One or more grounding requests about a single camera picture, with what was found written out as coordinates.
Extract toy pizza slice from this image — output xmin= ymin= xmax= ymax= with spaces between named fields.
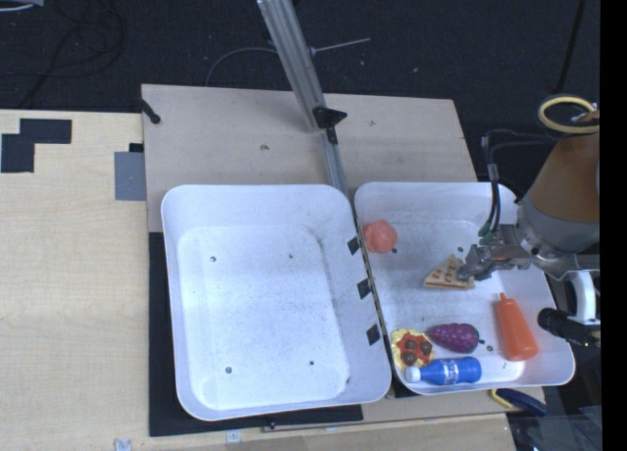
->
xmin=423 ymin=253 xmax=477 ymax=291

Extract thin black and white rod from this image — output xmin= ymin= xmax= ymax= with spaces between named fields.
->
xmin=320 ymin=126 xmax=392 ymax=342

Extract white plastic tray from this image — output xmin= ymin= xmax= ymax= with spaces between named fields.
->
xmin=353 ymin=180 xmax=577 ymax=397
xmin=160 ymin=183 xmax=394 ymax=423

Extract black cylinder on white bracket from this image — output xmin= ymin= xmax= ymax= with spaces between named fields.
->
xmin=537 ymin=268 xmax=601 ymax=348

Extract pale brown flat board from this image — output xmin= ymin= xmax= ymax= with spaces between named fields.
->
xmin=140 ymin=83 xmax=548 ymax=440

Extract purple toy grapes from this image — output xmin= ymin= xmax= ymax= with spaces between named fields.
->
xmin=426 ymin=323 xmax=482 ymax=355

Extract yellow toy spaghetti with meatballs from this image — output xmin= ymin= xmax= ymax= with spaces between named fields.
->
xmin=389 ymin=327 xmax=437 ymax=373

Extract orange squeeze bottle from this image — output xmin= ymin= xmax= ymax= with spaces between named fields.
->
xmin=494 ymin=292 xmax=540 ymax=363

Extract blue bottle with white cap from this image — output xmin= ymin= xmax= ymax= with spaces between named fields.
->
xmin=404 ymin=356 xmax=483 ymax=387

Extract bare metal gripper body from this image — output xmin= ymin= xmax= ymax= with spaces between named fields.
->
xmin=489 ymin=225 xmax=601 ymax=281

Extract orange toy pumpkin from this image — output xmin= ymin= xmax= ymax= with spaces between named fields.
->
xmin=362 ymin=219 xmax=400 ymax=255

